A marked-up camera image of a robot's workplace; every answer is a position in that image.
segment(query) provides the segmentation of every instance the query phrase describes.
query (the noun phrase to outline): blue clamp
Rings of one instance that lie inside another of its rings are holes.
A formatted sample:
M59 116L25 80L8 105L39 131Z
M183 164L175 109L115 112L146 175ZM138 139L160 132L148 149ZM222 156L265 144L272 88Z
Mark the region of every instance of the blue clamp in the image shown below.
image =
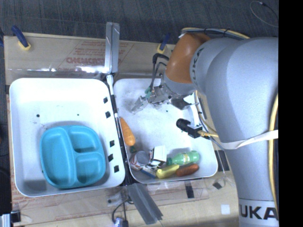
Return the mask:
M20 45L21 49L24 50L24 51L28 51L30 49L31 45L30 45L29 42L27 42L27 40L24 37L22 31L16 25L13 25L11 27L11 30L17 36L17 38L19 40L18 44Z
M169 40L170 33L167 33L165 37L162 38L162 42L158 45L157 52L163 54L165 51L165 46Z

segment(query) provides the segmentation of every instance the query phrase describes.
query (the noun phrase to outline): drain hole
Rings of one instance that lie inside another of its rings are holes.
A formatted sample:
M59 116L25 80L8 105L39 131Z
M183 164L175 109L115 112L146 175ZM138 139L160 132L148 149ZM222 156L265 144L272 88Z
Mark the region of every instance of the drain hole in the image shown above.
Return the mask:
M113 154L110 154L110 155L108 156L108 161L110 162L112 159L114 159Z
M114 172L118 172L119 171L119 166L115 166L114 167Z

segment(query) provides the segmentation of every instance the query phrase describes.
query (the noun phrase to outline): white strap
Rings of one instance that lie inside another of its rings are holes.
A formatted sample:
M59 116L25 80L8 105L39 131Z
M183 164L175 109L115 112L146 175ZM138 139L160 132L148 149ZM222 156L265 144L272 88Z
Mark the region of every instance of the white strap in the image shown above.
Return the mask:
M242 146L246 146L258 141L263 141L263 140L274 140L279 138L279 132L278 130L275 131L268 131L263 134L257 135L255 137L252 137L248 140L239 140L235 142L230 142L230 143L222 143L222 147L224 149L238 149Z

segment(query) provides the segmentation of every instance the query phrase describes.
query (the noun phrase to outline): black cable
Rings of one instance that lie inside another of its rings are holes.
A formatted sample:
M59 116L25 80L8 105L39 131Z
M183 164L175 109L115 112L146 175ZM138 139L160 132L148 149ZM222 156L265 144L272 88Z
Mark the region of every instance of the black cable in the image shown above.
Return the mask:
M126 220L125 202L123 202L123 209L124 209L124 218Z
M228 30L221 30L221 29L215 29L215 28L193 28L193 29L182 29L181 35L185 33L204 33L206 35L224 35L229 38L237 39L237 40L243 40L245 37L237 35L235 33L231 33Z
M0 173L4 174L8 179L10 179L9 172L6 169L0 167Z
M200 119L200 122L201 122L201 124L202 124L204 130L205 130L207 133L209 133L209 130L208 130L207 127L205 126L203 120ZM213 143L215 143L221 150L225 151L224 148L223 148L223 147L222 147L222 146L221 146L221 145L220 145L212 136L208 137L207 139L208 139L208 140L211 140L211 141L212 141Z
M156 67L156 70L155 70L155 65L153 65L152 79L151 79L151 84L150 84L150 89L151 89L151 90L152 90L152 87L153 87L153 83L154 83L154 81L155 81L155 79L156 79L156 75L157 75L157 72L158 72L158 69L159 69L160 65L166 66L165 63L159 62L159 63L157 64L157 67Z
M226 34L226 32L227 32L228 30L230 30L230 28L227 28L227 29L224 31L223 37L225 37L225 34Z
M114 209L114 211L112 212L112 221L113 221L114 224L116 223L116 220L115 220L115 212L117 211L117 209L118 209L122 204L125 204L125 202L127 202L127 201L131 201L131 199L128 198L128 199L124 200L124 201L123 201L122 203L120 203L120 204Z
M5 153L5 154L3 154L3 155L0 155L0 157L5 157L5 156L7 156L9 153Z
M166 56L166 55L163 55L163 54L160 54L160 53L155 53L154 55L153 55L153 57L152 57L152 63L157 63L157 59L158 58L163 58L163 59L165 59L165 60L169 60L169 58Z
M279 28L279 26L272 25L272 24L266 22L265 20L263 20L262 18L260 18L260 17L254 12L254 10L252 9L252 6L251 6L251 5L252 5L253 3L260 4L260 5L262 5L262 6L266 7L266 8L268 8L270 11L272 11L272 13L276 16L277 23L279 24L279 17L278 17L278 15L277 15L277 13L275 13L274 10L273 10L269 5L267 5L267 4L265 4L265 3L261 2L261 1L252 1L252 2L250 3L250 10L251 10L252 14L253 14L256 18L258 18L260 21L262 21L263 23L265 23L265 24L267 24L267 25L270 25L270 26L272 26L272 27L277 27L277 28Z
M4 33L0 27L0 46L4 47Z

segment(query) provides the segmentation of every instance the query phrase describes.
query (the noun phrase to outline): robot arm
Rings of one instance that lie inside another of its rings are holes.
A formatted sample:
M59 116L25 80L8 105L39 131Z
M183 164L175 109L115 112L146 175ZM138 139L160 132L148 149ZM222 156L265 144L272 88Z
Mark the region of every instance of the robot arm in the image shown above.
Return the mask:
M235 147L272 131L278 38L210 39L203 33L185 33L160 85L152 89L148 103L171 103L181 110L188 106L183 98L195 90L206 97L237 185L240 227L279 226L277 195L268 170L269 142L274 137Z

